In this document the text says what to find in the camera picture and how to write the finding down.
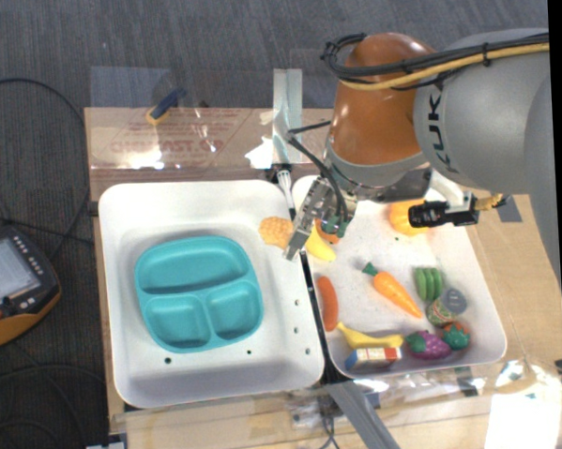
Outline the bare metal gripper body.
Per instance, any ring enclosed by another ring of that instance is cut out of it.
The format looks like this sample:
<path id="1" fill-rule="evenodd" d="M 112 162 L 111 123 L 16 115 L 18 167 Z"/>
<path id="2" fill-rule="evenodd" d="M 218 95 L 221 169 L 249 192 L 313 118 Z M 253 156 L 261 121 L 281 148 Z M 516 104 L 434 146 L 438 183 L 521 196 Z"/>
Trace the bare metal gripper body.
<path id="1" fill-rule="evenodd" d="M 430 187 L 431 176 L 431 171 L 406 172 L 392 185 L 367 188 L 354 184 L 352 190 L 318 176 L 300 204 L 297 224 L 310 229 L 319 219 L 326 233 L 346 232 L 361 202 L 389 204 L 422 199 Z"/>

